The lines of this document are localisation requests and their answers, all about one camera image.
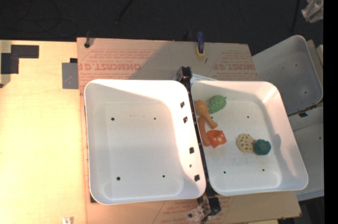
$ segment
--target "light wood surface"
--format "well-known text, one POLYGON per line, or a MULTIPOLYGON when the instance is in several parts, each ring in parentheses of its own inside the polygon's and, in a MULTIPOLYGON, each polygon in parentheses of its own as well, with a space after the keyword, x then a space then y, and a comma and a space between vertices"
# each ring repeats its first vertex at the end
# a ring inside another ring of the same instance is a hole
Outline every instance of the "light wood surface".
POLYGON ((40 52, 20 59, 19 74, 2 75, 1 223, 86 223, 79 90, 62 89, 62 63, 77 58, 76 43, 0 41, 1 52, 11 44, 40 52))

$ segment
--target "white tray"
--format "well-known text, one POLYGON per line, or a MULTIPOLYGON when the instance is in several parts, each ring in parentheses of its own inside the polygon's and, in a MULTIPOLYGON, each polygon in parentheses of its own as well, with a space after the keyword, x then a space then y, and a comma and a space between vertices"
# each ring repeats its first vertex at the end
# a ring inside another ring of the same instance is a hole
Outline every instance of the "white tray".
POLYGON ((94 80, 84 90, 89 184, 102 204, 192 199, 206 188, 186 88, 94 80))
POLYGON ((294 35, 252 56, 259 80, 274 84, 288 115, 318 104, 323 88, 305 39, 294 35))
POLYGON ((296 191, 299 201, 324 196, 324 109, 317 107, 289 117, 308 172, 308 185, 296 191))
POLYGON ((215 95, 227 98, 225 108, 211 114, 227 142, 203 147, 212 188, 221 195, 305 188, 306 168, 277 88, 265 81, 197 81, 192 86, 194 101, 208 102, 215 95), (271 151, 241 152, 236 139, 242 133, 269 141, 271 151))

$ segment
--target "cardboard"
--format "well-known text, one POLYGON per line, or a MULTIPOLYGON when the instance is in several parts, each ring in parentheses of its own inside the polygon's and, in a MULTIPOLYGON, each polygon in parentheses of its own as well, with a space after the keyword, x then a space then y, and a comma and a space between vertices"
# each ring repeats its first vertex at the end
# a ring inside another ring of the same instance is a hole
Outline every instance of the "cardboard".
MULTIPOLYGON (((196 55, 195 42, 77 38, 80 110, 87 223, 94 224, 186 224, 187 212, 197 200, 174 200, 116 204, 93 202, 89 190, 87 129, 83 90, 94 79, 173 79, 182 66, 194 74, 218 80, 258 80, 246 44, 204 43, 205 55, 196 55)), ((231 224, 301 215, 295 192, 218 196, 222 211, 207 223, 231 224)))

